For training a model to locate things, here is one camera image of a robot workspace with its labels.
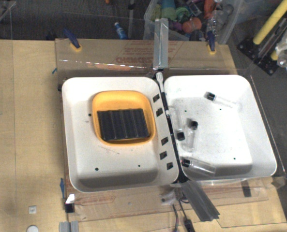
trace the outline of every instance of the dark gray floor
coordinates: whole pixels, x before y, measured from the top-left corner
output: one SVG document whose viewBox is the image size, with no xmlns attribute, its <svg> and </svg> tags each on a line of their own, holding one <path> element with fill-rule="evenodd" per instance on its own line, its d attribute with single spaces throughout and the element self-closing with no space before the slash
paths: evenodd
<svg viewBox="0 0 287 232">
<path fill-rule="evenodd" d="M 118 39 L 114 23 L 119 21 L 128 28 L 128 9 L 130 0 L 15 0 L 12 12 L 13 38 L 19 40 L 45 40 L 50 30 L 63 38 L 62 29 L 70 29 L 78 38 Z M 134 12 L 133 39 L 142 39 L 143 15 L 150 0 L 136 0 Z M 237 25 L 228 41 L 236 67 L 248 69 L 269 123 L 273 136 L 272 144 L 278 160 L 276 176 L 287 173 L 287 72 L 278 69 L 272 76 L 267 75 L 250 59 L 237 50 L 237 44 L 244 37 L 254 36 L 254 25 Z M 0 26 L 0 37 L 9 38 L 10 21 L 5 19 Z M 287 217 L 287 182 L 278 189 L 280 200 Z"/>
</svg>

